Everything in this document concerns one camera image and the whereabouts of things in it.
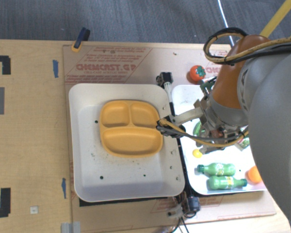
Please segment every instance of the black and yellow clamp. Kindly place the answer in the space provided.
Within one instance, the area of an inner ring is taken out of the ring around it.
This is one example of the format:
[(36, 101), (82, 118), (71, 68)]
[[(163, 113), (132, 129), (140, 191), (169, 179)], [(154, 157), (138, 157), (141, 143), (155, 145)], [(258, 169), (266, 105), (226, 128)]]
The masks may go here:
[(82, 42), (88, 40), (90, 33), (91, 33), (90, 30), (82, 28), (77, 40), (73, 42), (71, 50), (74, 52), (79, 52), (82, 46)]

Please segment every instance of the green bottle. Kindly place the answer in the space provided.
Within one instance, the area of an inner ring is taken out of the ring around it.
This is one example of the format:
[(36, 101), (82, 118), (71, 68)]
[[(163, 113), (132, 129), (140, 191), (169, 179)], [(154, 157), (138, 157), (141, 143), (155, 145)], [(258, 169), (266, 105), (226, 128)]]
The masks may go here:
[(211, 163), (207, 166), (198, 165), (197, 172), (216, 176), (233, 176), (236, 173), (236, 168), (233, 164)]
[(235, 187), (243, 187), (247, 185), (246, 179), (237, 180), (232, 176), (211, 176), (208, 179), (208, 185), (211, 190), (228, 190)]

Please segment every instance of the orange divided plate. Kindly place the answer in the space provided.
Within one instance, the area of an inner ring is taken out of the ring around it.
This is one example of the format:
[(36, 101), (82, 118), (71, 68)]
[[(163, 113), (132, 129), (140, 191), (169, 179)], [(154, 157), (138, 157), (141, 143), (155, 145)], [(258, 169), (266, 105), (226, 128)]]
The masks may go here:
[(149, 103), (113, 100), (100, 111), (100, 139), (104, 149), (119, 157), (147, 157), (162, 148), (163, 136), (156, 130), (160, 119)]

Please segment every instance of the black corner marker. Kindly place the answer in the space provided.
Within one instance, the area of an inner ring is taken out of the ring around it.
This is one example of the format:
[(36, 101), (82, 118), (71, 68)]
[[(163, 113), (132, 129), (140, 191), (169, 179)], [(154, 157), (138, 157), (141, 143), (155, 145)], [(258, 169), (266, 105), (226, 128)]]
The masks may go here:
[(2, 74), (11, 75), (11, 58), (7, 55), (0, 55), (0, 62), (2, 62)]
[(11, 188), (1, 188), (0, 217), (7, 217), (11, 213)]

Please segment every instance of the wooden table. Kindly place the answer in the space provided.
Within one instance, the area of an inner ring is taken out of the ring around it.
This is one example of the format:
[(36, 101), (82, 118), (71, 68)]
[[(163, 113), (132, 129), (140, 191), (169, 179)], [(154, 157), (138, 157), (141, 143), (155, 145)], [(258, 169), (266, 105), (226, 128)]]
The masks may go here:
[[(59, 233), (62, 223), (72, 222), (62, 48), (71, 44), (0, 40), (0, 55), (9, 56), (12, 67), (11, 75), (3, 75), (0, 63), (0, 87), (4, 87), (4, 112), (0, 114), (0, 189), (11, 190), (10, 213), (0, 217), (0, 233)], [(193, 44), (85, 44), (196, 47)], [(58, 78), (54, 76), (53, 60), (58, 61)], [(66, 196), (63, 196), (63, 179)], [(276, 214), (273, 216), (198, 223), (188, 225), (188, 229), (190, 232), (291, 232), (287, 219), (276, 203), (274, 205)], [(154, 227), (129, 232), (157, 230)]]

